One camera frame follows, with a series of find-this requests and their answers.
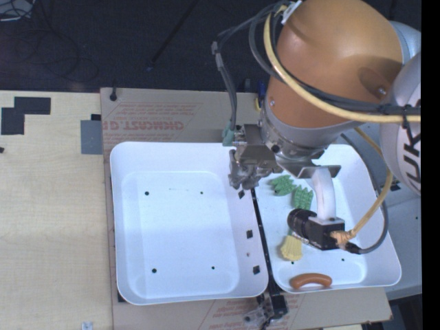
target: dark background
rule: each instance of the dark background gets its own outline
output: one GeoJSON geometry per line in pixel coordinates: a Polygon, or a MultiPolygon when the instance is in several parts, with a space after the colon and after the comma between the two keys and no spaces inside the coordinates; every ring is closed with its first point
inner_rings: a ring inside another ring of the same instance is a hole
{"type": "MultiPolygon", "coordinates": [[[[0,14],[0,89],[224,91],[211,43],[276,1],[36,0],[16,21],[0,14]]],[[[421,31],[421,0],[363,1],[421,31]]],[[[223,59],[238,90],[256,91],[257,82],[268,79],[252,56],[247,30],[226,43],[223,59]]]]}

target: yellow cable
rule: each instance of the yellow cable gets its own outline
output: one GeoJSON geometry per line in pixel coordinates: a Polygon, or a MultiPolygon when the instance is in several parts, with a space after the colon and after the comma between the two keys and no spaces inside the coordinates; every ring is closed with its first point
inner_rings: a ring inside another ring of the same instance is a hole
{"type": "MultiPolygon", "coordinates": [[[[272,48],[271,38],[270,38],[270,19],[271,14],[266,18],[264,26],[264,46],[272,66],[275,71],[280,75],[280,77],[285,81],[285,83],[291,87],[299,96],[303,97],[305,100],[309,101],[311,104],[315,105],[319,109],[322,109],[328,113],[339,116],[341,118],[346,118],[348,120],[358,121],[358,122],[375,122],[375,123],[400,123],[403,122],[404,118],[401,115],[372,115],[367,113],[358,113],[355,111],[349,111],[335,107],[306,91],[301,87],[284,69],[284,67],[279,63],[274,50],[272,48]]],[[[406,116],[408,122],[421,122],[420,115],[408,115],[406,116]]]]}
{"type": "MultiPolygon", "coordinates": [[[[361,129],[358,127],[355,128],[356,132],[359,133],[379,154],[379,156],[384,159],[382,156],[382,151],[380,147],[361,129]]],[[[355,225],[355,227],[349,231],[333,231],[330,235],[336,239],[337,244],[345,244],[348,240],[354,238],[361,228],[368,222],[368,220],[374,215],[375,211],[380,207],[380,205],[385,200],[385,196],[388,194],[391,184],[393,182],[393,174],[390,169],[386,165],[386,180],[382,192],[375,200],[374,204],[368,209],[365,215],[359,220],[359,222],[355,225]]]]}

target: light wood surface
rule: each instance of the light wood surface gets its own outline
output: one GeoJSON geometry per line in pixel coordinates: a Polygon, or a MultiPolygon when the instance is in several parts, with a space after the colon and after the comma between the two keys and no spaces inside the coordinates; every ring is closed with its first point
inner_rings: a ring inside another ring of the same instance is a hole
{"type": "Polygon", "coordinates": [[[113,328],[102,155],[82,155],[80,121],[97,93],[0,91],[52,99],[25,115],[24,135],[0,135],[0,329],[113,328]]]}

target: brown sausage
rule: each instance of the brown sausage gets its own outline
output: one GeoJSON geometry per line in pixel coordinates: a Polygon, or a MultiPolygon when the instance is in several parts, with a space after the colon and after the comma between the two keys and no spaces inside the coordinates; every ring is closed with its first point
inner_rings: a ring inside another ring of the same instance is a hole
{"type": "Polygon", "coordinates": [[[322,286],[328,287],[331,285],[332,280],[330,276],[319,274],[317,272],[300,274],[290,279],[290,285],[294,289],[299,289],[301,286],[306,285],[307,283],[319,283],[322,286]]]}

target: empty white tray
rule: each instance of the empty white tray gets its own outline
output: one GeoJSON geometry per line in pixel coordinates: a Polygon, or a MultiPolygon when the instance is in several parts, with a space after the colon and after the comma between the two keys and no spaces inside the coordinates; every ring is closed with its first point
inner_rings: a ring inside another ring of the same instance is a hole
{"type": "MultiPolygon", "coordinates": [[[[364,162],[356,151],[346,144],[332,144],[324,155],[314,162],[319,165],[341,165],[340,172],[333,179],[336,215],[345,220],[345,230],[350,230],[376,199],[364,162]]],[[[270,175],[262,179],[256,188],[274,278],[282,289],[290,293],[321,292],[330,289],[391,286],[400,280],[402,269],[389,234],[380,247],[368,254],[351,254],[339,249],[321,251],[303,244],[303,256],[300,260],[292,263],[284,259],[280,247],[289,233],[287,216],[294,209],[292,195],[275,196],[270,181],[286,174],[283,172],[270,175]],[[332,278],[333,283],[328,288],[308,284],[294,289],[289,280],[305,273],[326,274],[332,278]]],[[[310,189],[306,180],[291,178],[294,184],[310,189]]],[[[315,197],[311,210],[316,211],[315,197]]],[[[384,218],[381,209],[378,209],[351,242],[361,248],[370,247],[378,240],[383,225],[384,218]]]]}
{"type": "Polygon", "coordinates": [[[120,295],[134,305],[257,296],[267,268],[252,197],[221,143],[124,142],[110,156],[120,295]]]}

